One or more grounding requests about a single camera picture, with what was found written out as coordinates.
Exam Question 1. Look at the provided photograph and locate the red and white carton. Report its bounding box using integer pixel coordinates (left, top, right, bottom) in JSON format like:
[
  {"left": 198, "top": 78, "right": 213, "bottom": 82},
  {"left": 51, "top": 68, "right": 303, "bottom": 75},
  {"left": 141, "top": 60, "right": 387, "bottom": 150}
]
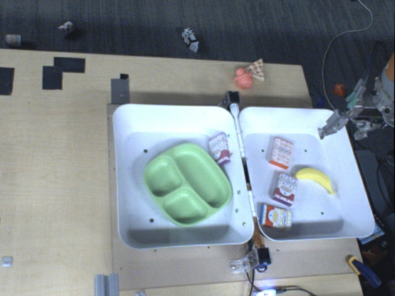
[{"left": 207, "top": 131, "right": 233, "bottom": 167}]

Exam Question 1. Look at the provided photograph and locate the red and purple carton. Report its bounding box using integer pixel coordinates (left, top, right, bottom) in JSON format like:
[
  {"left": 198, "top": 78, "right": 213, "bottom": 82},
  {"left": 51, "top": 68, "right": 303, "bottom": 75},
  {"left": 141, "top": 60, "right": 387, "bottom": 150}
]
[{"left": 271, "top": 172, "right": 299, "bottom": 207}]

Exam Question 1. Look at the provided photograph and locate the pizza slice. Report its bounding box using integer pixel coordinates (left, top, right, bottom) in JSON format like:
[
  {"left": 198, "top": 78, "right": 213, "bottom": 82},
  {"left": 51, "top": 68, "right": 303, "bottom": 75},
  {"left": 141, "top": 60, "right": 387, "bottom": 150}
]
[{"left": 245, "top": 57, "right": 266, "bottom": 83}]

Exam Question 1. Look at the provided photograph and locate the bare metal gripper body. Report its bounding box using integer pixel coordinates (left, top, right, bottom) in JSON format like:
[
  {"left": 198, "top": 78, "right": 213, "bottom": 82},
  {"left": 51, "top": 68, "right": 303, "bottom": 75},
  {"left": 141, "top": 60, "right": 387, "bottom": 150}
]
[{"left": 371, "top": 76, "right": 395, "bottom": 125}]

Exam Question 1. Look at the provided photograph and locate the white plastic tray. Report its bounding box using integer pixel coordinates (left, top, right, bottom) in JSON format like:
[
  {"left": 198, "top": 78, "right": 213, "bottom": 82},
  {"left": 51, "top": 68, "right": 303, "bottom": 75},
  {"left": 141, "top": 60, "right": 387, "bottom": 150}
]
[
  {"left": 111, "top": 103, "right": 256, "bottom": 250},
  {"left": 238, "top": 106, "right": 376, "bottom": 242}
]

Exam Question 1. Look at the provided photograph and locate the thin black and white rod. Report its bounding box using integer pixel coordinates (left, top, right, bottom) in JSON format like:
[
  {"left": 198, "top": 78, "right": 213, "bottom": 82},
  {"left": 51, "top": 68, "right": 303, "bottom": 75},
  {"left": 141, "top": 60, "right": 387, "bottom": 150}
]
[{"left": 229, "top": 102, "right": 265, "bottom": 248}]

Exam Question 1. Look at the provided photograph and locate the green divided plate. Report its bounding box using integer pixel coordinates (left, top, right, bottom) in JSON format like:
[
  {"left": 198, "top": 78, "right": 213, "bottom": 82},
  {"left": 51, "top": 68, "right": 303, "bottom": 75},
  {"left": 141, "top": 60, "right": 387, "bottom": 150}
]
[{"left": 142, "top": 142, "right": 233, "bottom": 228}]

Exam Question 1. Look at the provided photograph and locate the black block with wires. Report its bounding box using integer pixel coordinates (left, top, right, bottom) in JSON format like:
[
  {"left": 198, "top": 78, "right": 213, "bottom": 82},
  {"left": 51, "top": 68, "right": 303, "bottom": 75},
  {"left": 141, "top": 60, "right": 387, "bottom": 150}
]
[
  {"left": 224, "top": 91, "right": 241, "bottom": 107},
  {"left": 256, "top": 247, "right": 273, "bottom": 267}
]

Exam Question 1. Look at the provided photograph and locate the black and white carton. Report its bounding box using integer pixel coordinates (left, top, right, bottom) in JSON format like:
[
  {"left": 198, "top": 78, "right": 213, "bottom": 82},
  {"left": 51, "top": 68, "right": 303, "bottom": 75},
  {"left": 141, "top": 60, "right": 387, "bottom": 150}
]
[{"left": 181, "top": 27, "right": 200, "bottom": 54}]

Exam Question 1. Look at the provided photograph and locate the pink toy food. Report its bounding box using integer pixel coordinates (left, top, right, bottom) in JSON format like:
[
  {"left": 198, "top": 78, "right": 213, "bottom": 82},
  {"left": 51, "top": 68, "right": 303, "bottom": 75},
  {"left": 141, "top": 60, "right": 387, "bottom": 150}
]
[{"left": 233, "top": 67, "right": 254, "bottom": 90}]

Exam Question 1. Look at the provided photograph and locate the orange and blue carton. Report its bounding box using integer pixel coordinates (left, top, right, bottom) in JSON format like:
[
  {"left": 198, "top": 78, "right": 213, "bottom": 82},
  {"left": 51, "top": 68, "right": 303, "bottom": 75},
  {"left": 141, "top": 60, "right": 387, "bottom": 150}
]
[{"left": 258, "top": 203, "right": 293, "bottom": 229}]

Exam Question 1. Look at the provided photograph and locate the yellow banana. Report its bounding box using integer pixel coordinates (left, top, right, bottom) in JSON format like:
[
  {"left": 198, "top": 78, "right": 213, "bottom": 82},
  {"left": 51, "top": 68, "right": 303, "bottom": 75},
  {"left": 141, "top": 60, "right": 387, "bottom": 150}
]
[{"left": 293, "top": 166, "right": 337, "bottom": 195}]

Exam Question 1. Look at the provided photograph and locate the small white and brown packet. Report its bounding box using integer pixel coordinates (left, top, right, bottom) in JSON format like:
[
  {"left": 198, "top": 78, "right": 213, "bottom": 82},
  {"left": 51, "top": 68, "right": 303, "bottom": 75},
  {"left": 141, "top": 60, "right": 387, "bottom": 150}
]
[{"left": 58, "top": 20, "right": 75, "bottom": 37}]

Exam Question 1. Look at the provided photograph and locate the small pale can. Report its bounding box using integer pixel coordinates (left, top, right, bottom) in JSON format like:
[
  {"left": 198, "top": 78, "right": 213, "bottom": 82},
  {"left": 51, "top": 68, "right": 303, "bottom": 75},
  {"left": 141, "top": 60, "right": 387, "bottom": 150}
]
[{"left": 4, "top": 33, "right": 23, "bottom": 47}]

